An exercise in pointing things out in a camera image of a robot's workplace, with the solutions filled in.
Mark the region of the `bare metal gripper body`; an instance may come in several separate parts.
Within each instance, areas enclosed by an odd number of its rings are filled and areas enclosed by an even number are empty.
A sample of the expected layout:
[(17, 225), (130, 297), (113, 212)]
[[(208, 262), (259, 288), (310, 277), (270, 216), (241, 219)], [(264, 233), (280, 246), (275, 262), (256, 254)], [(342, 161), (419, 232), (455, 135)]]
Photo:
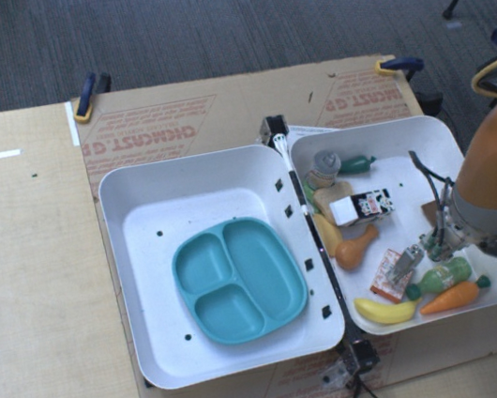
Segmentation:
[(456, 251), (475, 244), (477, 241), (476, 228), (461, 223), (449, 224), (443, 229), (432, 229), (419, 238), (426, 256), (433, 262), (448, 260)]

